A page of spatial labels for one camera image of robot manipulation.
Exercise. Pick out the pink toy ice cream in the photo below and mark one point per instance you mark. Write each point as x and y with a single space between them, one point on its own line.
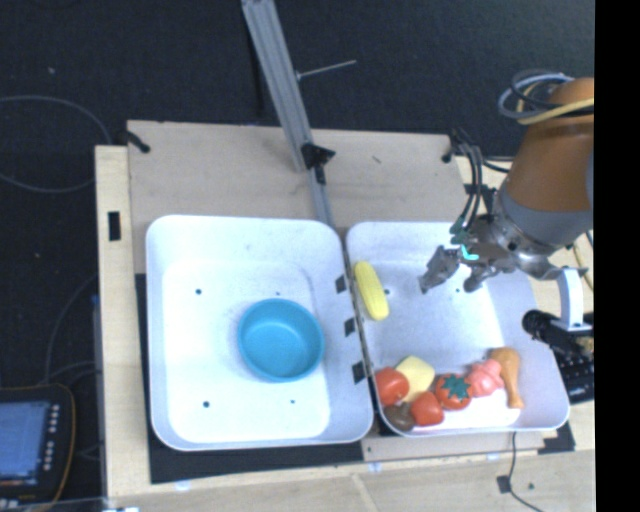
486 376

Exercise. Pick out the white plastic tray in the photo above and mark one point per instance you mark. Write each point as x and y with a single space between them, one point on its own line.
450 330
250 340

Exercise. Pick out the red tomato with green stem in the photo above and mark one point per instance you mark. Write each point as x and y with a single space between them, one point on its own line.
453 391

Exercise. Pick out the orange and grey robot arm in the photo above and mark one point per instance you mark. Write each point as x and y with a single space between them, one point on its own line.
550 160

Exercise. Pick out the blue bowl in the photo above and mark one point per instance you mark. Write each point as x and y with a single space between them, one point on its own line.
280 339

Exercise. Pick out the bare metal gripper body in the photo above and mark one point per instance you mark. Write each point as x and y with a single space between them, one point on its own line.
505 247

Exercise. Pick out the brown chicken drumstick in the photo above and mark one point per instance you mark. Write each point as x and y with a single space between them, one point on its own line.
509 372

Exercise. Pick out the pale wooden board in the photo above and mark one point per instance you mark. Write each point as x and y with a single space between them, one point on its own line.
300 190

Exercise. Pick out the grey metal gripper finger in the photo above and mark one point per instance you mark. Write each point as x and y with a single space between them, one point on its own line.
441 268
476 278

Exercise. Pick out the pale yellow block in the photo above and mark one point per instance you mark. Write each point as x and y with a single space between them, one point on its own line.
417 374

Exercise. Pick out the yellow corn cob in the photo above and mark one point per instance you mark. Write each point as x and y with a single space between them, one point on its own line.
371 290

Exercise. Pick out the red toy pepper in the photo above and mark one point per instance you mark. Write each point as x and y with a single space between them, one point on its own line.
390 386
427 409

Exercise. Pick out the black cylinder on white bracket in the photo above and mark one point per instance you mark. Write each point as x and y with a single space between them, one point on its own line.
560 320

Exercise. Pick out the brown toy mushroom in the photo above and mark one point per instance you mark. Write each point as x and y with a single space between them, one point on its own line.
399 417

